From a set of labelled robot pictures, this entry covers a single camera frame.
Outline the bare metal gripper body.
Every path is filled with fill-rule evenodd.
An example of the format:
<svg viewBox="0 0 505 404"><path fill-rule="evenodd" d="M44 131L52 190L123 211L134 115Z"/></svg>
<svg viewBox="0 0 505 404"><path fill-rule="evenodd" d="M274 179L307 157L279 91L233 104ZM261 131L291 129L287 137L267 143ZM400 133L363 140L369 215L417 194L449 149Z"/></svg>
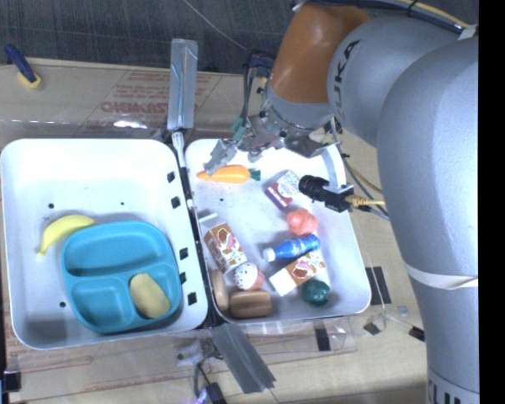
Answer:
<svg viewBox="0 0 505 404"><path fill-rule="evenodd" d="M276 114L259 113L239 119L234 126L236 148L248 153L252 150L287 149L300 156L311 158L320 155L335 139L331 126L309 129L292 125Z"/></svg>

